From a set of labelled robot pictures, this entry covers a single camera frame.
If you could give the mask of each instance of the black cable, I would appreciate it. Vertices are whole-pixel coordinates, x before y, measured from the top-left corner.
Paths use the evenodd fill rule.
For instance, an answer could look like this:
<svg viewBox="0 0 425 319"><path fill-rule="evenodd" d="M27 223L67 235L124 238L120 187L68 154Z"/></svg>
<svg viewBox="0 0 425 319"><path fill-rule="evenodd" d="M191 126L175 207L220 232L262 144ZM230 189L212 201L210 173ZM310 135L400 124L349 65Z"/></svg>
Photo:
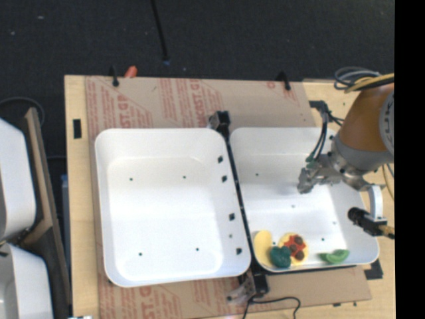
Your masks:
<svg viewBox="0 0 425 319"><path fill-rule="evenodd" d="M242 319L245 319L245 317L248 313L248 308L249 308L250 304L271 304L273 302L279 302L279 301L285 301L285 300L295 300L298 303L298 305L295 307L295 310L292 312L292 316L293 316L294 319L296 319L296 313L299 310L299 308L301 307L301 300L299 298L295 297L295 296L285 296L283 298L273 299L273 300L265 300L265 301L255 301L254 297L255 296L252 296L248 300Z"/></svg>
<svg viewBox="0 0 425 319"><path fill-rule="evenodd" d="M46 115L44 112L44 108L41 106L39 102L28 97L10 97L10 98L0 100L0 106L8 104L8 103L14 103L14 102L26 102L26 103L35 105L40 111L40 126L43 126Z"/></svg>
<svg viewBox="0 0 425 319"><path fill-rule="evenodd" d="M319 156L321 155L321 152L323 151L323 147L324 147L325 142L326 142L327 123L328 123L327 111L328 111L327 108L323 105L323 112L322 112L323 124L322 124L322 128L321 128L322 141L320 143L320 148L319 148L319 151L316 154L315 160L317 160L319 158Z"/></svg>
<svg viewBox="0 0 425 319"><path fill-rule="evenodd" d="M357 66L340 68L335 72L334 77L335 82L333 83L333 86L335 89L345 90L346 92L376 88L394 82L393 74L386 74L383 76L379 72ZM366 80L360 83L360 79L362 78L370 78L371 82L368 83L368 80Z"/></svg>
<svg viewBox="0 0 425 319"><path fill-rule="evenodd" d="M378 77L381 74L379 72L371 71L367 68L358 66L347 66L340 68L334 74L335 77L335 88L337 90L344 90L347 87L353 86L355 82L360 78L366 77ZM338 86L337 83L345 85L345 87Z"/></svg>
<svg viewBox="0 0 425 319"><path fill-rule="evenodd" d="M321 145L322 141L323 141L323 123L322 123L322 127L321 127L321 133L320 133L319 140L317 141L316 146L314 147L313 151L310 153L307 161L312 161L313 160L314 155L315 155L317 149L319 149L319 146Z"/></svg>
<svg viewBox="0 0 425 319"><path fill-rule="evenodd" d="M390 174L391 174L392 178L394 178L394 171L391 169L390 164L389 164L389 163L387 163L387 164L386 164L386 167L388 168L388 170L389 170L389 172L390 172Z"/></svg>
<svg viewBox="0 0 425 319"><path fill-rule="evenodd" d="M170 57L168 55L167 45L165 44L165 37L164 37L164 32L163 32L162 26L161 26L161 21L159 19L157 4L156 4L155 0L150 0L150 1L151 1L151 7L152 7L152 11L153 11L153 16L155 17L155 22L156 22L156 25L157 25L159 40L161 41L162 60L163 60L164 64L169 64Z"/></svg>
<svg viewBox="0 0 425 319"><path fill-rule="evenodd" d="M327 111L327 115L329 116L329 118L334 121L336 124L338 124L339 126L342 126L342 123L344 121L343 118L338 118L335 117L334 115L332 115L332 111Z"/></svg>

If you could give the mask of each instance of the black clip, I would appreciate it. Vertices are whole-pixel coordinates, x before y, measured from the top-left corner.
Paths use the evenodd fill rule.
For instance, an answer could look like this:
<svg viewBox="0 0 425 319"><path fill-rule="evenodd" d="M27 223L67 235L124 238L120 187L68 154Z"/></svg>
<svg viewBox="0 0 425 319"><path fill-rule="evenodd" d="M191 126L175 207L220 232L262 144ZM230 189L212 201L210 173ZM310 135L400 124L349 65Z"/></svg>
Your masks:
<svg viewBox="0 0 425 319"><path fill-rule="evenodd" d="M284 85L285 85L285 90L287 90L287 91L291 90L290 81L289 81L288 76L286 75L286 73L284 71L280 71L275 80L278 81L278 82L283 82Z"/></svg>
<svg viewBox="0 0 425 319"><path fill-rule="evenodd" d="M117 70L115 69L114 65L111 65L108 76L112 76L113 78L112 85L114 85L115 87L120 85L120 82L118 82L118 78L117 78Z"/></svg>
<svg viewBox="0 0 425 319"><path fill-rule="evenodd" d="M371 263L371 269L365 270L365 276L367 280L376 280L383 278L384 272L381 267L381 263L379 262L379 259Z"/></svg>
<svg viewBox="0 0 425 319"><path fill-rule="evenodd" d="M230 135L230 131L228 129L230 126L230 115L228 111L216 111L209 118L209 126L217 132L220 132L225 139L228 139Z"/></svg>

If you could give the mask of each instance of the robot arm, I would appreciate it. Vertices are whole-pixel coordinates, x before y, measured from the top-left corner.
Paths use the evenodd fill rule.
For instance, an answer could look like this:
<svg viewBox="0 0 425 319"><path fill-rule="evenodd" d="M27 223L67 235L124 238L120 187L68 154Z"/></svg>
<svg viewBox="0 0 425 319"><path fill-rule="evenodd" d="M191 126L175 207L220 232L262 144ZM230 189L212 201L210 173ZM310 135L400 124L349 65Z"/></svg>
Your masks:
<svg viewBox="0 0 425 319"><path fill-rule="evenodd" d="M368 72L368 76L364 77L363 73L358 72ZM394 162L394 75L370 76L369 72L362 70L342 76L355 77L354 82L345 86L346 92L359 90L360 93L337 135L332 139L331 151L322 154L319 150L314 157L320 146L318 143L308 157L307 165L299 175L297 188L300 193L309 193L316 184L343 181L358 191L368 191L371 214L353 209L349 214L350 219L372 235L394 238L393 231L388 231L385 227L379 187L363 179L365 174ZM321 111L323 135L331 114L324 102L313 103L318 103L312 106ZM319 142L322 141L321 146L325 139L325 135L323 139L319 139Z"/></svg>

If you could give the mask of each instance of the black bracket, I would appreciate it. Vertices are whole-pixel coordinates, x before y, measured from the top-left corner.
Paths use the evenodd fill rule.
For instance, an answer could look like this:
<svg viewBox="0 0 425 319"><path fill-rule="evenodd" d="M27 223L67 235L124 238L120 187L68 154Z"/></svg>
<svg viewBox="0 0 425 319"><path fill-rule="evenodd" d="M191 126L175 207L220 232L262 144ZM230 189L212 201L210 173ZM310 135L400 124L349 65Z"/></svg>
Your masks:
<svg viewBox="0 0 425 319"><path fill-rule="evenodd" d="M381 267L381 263L379 262L379 259L371 263L371 269L365 270L365 275L367 280L376 280L376 279L383 278L384 271Z"/></svg>
<svg viewBox="0 0 425 319"><path fill-rule="evenodd" d="M245 232L246 232L246 236L247 236L247 239L248 239L248 244L250 246L251 256L254 257L255 256L254 247L252 246L252 243L251 243L251 234L250 234L249 227L248 227L248 221L247 221L246 215L245 215L244 202L243 202L243 199L242 199L242 192L240 190L239 179L238 179L238 172L236 170L236 164L234 162L232 147L230 146L230 138L229 138L229 136L230 136L230 130L229 130L230 123L231 123L230 116L229 116L229 113L227 111L216 111L209 118L209 127L211 127L212 129L214 129L218 133L220 133L223 136L223 138L226 142L228 157L229 157L229 160L230 160L230 165L232 167L234 184L235 184L236 192L237 192L237 195L238 195L240 212L242 214L242 219L244 221ZM269 292L270 289L268 287L266 275L263 273L260 265L255 261L255 259L252 259L250 269L251 269L252 276L253 276L253 279L254 279L254 286L255 286L256 294L258 296L265 295L266 293Z"/></svg>
<svg viewBox="0 0 425 319"><path fill-rule="evenodd" d="M331 112L329 111L329 107L323 100L310 100L309 101L310 108L314 108L317 111L319 111L320 115L323 117L324 114L328 114Z"/></svg>

